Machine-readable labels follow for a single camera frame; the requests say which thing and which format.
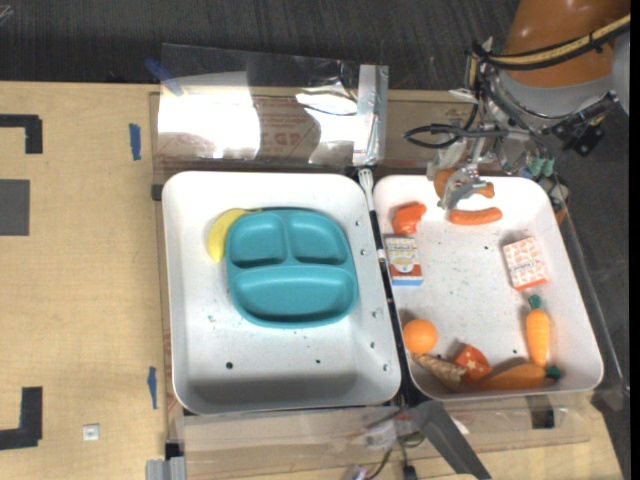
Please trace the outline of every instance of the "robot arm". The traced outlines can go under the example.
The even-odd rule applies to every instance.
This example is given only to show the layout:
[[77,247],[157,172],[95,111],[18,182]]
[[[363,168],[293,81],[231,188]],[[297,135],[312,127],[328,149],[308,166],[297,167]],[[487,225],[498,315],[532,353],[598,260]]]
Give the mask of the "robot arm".
[[[629,113],[630,7],[631,0],[520,0],[503,52],[490,41],[474,45],[465,89],[457,91],[474,102],[463,129],[445,133],[447,125],[432,125],[404,134],[437,149],[430,179],[459,167],[458,181],[446,185],[441,199],[447,209],[475,193],[470,187],[481,189],[483,163],[497,159],[506,174],[529,169],[534,177],[550,176],[550,136],[586,155],[590,149],[580,149],[579,139],[597,133],[616,105]],[[424,132],[443,140],[416,139]]]

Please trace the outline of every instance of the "orange toy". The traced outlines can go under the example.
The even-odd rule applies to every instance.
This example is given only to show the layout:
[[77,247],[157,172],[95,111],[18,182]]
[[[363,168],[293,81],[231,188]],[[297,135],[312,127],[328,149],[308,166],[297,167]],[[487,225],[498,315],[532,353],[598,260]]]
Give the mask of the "orange toy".
[[499,221],[502,218],[502,211],[495,206],[485,210],[451,210],[449,212],[449,222],[461,226],[480,226]]
[[418,318],[405,324],[402,328],[402,337],[409,352],[424,355],[436,346],[438,331],[429,320]]
[[472,345],[466,345],[453,362],[467,370],[464,380],[469,384],[493,371],[485,355]]
[[479,391],[535,389],[544,384],[547,371],[535,363],[525,363],[502,373],[484,377],[475,387]]
[[398,208],[391,225],[396,235],[412,235],[416,232],[416,226],[426,213],[427,207],[421,203],[413,203]]
[[543,368],[547,365],[547,350],[549,348],[550,323],[549,315],[540,309],[540,297],[529,297],[531,311],[527,315],[526,333],[527,346],[531,361]]

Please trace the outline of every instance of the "wooden table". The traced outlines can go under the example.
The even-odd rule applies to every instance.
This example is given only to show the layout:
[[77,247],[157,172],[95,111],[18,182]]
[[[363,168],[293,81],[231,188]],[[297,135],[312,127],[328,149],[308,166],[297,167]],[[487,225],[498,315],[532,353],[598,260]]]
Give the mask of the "wooden table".
[[[2,480],[142,479],[146,461],[164,456],[161,287],[150,195],[150,98],[158,90],[0,82],[1,114],[37,114],[44,125],[44,151],[30,155],[23,129],[0,128],[0,179],[30,180],[31,197],[29,236],[0,236],[0,429],[18,426],[21,388],[43,389],[42,439],[37,447],[0,451]],[[391,91],[388,129],[423,124],[424,114],[414,110],[436,96]],[[140,160],[132,156],[130,123],[141,129]],[[150,367],[158,372],[156,409]],[[483,452],[481,460],[494,478],[621,478],[602,416],[588,403],[580,407],[588,441]],[[83,426],[95,423],[99,439],[83,440]],[[452,474],[441,458],[415,465],[421,478]],[[390,464],[379,478],[399,475]]]

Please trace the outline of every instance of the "teal plate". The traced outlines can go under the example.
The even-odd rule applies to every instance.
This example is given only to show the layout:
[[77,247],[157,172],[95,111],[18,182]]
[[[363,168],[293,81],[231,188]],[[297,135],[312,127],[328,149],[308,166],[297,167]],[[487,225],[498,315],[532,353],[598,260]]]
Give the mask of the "teal plate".
[[276,328],[327,325],[358,298],[349,243],[329,217],[310,210],[250,213],[225,243],[233,303],[250,322]]

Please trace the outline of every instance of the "cable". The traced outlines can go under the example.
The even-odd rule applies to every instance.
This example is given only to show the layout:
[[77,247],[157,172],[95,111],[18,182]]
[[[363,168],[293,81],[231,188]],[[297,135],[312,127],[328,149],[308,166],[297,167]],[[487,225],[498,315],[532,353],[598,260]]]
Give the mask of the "cable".
[[469,115],[469,119],[467,119],[467,122],[464,123],[464,126],[462,127],[463,130],[468,130],[471,125],[473,124],[474,119],[476,118],[476,115],[478,115],[478,107],[480,106],[479,103],[474,103],[473,104],[473,109],[471,109],[471,114]]
[[402,441],[400,441],[400,450],[402,450],[402,460],[404,462],[404,467],[409,465],[409,457],[407,456],[407,450],[404,447]]
[[[438,144],[430,144],[428,142],[422,142],[413,137],[416,133],[450,133],[455,135],[452,139],[449,139],[445,142],[440,142]],[[442,149],[451,146],[452,144],[458,142],[462,138],[482,138],[482,137],[504,137],[509,134],[508,130],[479,130],[476,132],[471,132],[466,130],[465,128],[459,128],[457,126],[451,126],[448,124],[432,124],[428,126],[420,126],[418,128],[414,128],[413,130],[409,130],[402,134],[402,138],[411,144],[415,144],[416,146],[420,146],[423,148],[429,149]]]
[[[411,443],[411,438],[413,437],[418,437],[418,439],[414,442]],[[404,448],[418,448],[420,445],[422,445],[422,443],[424,443],[424,440],[426,438],[424,437],[424,435],[422,435],[422,433],[420,432],[415,432],[413,434],[410,434],[408,436],[406,436],[402,441],[401,441],[401,445]]]
[[389,448],[385,454],[384,457],[382,457],[382,462],[380,462],[380,465],[378,466],[378,469],[376,469],[373,474],[371,474],[370,476],[365,477],[364,480],[373,480],[374,478],[376,478],[380,473],[382,473],[382,470],[384,469],[384,467],[387,465],[387,463],[389,462],[389,457],[391,457],[391,452],[393,452],[393,446],[391,448]]
[[534,70],[554,66],[591,50],[598,50],[603,44],[624,34],[630,28],[631,14],[627,14],[590,34],[537,50],[510,55],[492,55],[476,42],[472,46],[472,53],[481,61],[499,68],[510,71]]

